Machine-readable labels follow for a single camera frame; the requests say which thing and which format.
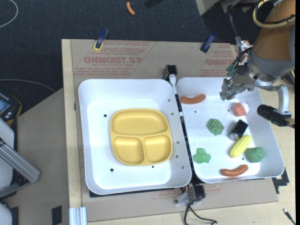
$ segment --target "yellow corn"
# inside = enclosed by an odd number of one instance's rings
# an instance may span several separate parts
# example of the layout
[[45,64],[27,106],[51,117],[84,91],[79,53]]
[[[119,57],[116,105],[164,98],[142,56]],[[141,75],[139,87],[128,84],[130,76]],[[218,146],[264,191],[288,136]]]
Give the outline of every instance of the yellow corn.
[[243,135],[230,149],[229,155],[232,158],[238,157],[246,150],[246,148],[249,146],[251,141],[252,138],[250,135]]

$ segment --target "yellow plate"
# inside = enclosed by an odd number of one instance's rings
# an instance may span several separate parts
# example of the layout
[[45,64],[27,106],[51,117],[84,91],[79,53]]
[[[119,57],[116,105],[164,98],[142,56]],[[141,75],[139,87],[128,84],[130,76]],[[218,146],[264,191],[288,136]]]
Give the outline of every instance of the yellow plate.
[[173,152],[168,120],[155,109],[117,111],[110,120],[110,134],[116,158],[126,165],[159,164]]

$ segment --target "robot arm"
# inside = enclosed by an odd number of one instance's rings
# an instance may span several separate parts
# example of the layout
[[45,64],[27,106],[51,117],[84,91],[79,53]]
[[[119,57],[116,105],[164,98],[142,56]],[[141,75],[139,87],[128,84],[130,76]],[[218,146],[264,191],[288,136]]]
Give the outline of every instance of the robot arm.
[[272,111],[276,114],[269,116],[269,106],[261,107],[258,113],[279,126],[289,126],[291,121],[287,118],[290,118],[291,114],[286,114],[287,88],[273,86],[273,83],[295,69],[296,0],[276,0],[266,21],[260,22],[257,20],[257,11],[267,1],[269,0],[260,1],[253,11],[253,20],[262,29],[254,45],[249,48],[247,62],[240,64],[242,55],[240,49],[236,64],[227,68],[228,76],[231,78],[224,79],[220,97],[222,100],[230,100],[245,90],[252,91],[254,87],[277,91],[279,106]]

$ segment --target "black floor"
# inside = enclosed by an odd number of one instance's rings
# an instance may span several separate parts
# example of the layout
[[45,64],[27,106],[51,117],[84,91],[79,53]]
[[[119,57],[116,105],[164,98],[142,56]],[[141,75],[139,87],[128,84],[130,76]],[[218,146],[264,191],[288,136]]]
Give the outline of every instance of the black floor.
[[[107,27],[109,39],[114,40],[204,42],[213,31],[217,33],[214,42],[235,43],[220,3],[200,16],[195,0],[13,1],[18,16],[0,27],[0,89],[21,101],[22,112],[51,95],[51,90],[62,88],[63,38],[97,39],[101,28]],[[134,17],[124,7],[127,1],[136,11]],[[0,0],[0,26],[15,11],[12,2]],[[253,43],[259,28],[251,13],[236,8],[242,38]]]

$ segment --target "wooden table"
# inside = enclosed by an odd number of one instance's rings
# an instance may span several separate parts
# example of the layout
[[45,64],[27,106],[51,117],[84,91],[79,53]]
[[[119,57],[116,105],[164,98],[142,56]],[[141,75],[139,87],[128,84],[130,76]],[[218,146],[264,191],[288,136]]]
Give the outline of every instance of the wooden table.
[[[183,43],[183,46],[191,46],[189,43]],[[72,46],[70,39],[62,40],[62,62],[64,77],[64,98],[65,98],[65,116],[66,116],[66,138],[67,138],[67,170],[68,170],[68,189],[69,205],[71,208],[80,208],[83,206],[81,194],[81,181],[78,159],[78,140],[76,128],[76,114],[74,111],[75,95],[73,82],[73,64],[72,64]],[[276,84],[288,84],[285,80],[279,80]],[[264,104],[273,107],[278,106],[277,93],[260,90]],[[295,114],[295,90],[289,89],[289,111]],[[285,163],[289,183],[287,186],[280,187],[278,202],[254,204],[247,206],[235,206],[228,208],[218,208],[198,211],[204,218],[212,218],[218,221],[218,224],[224,225],[282,225],[292,224],[284,214],[283,209],[287,209],[291,216],[296,219],[296,199],[295,199],[295,131],[290,127],[278,127],[272,124],[275,138],[278,142],[282,157]],[[187,216],[189,223],[201,224],[200,221],[190,212]],[[183,213],[169,213],[163,215],[124,218],[116,220],[90,222],[93,225],[102,224],[183,224]]]

